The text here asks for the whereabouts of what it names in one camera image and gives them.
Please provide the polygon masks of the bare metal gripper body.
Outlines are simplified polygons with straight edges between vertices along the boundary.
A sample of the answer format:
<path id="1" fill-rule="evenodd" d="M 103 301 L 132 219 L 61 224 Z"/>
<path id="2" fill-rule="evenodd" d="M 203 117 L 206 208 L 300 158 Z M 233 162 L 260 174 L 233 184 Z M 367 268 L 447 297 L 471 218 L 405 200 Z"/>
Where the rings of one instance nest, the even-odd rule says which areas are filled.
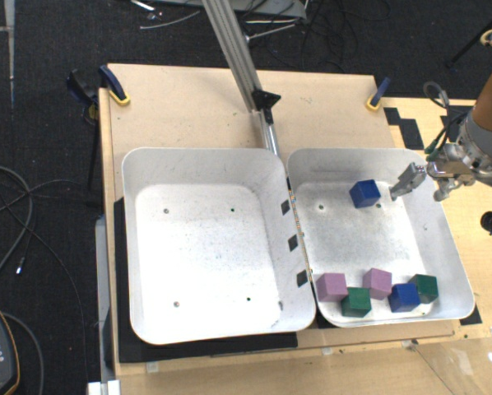
<path id="1" fill-rule="evenodd" d="M 476 182 L 492 188 L 492 156 L 473 143 L 446 143 L 427 158 L 427 174 L 439 189 L 457 189 Z"/>

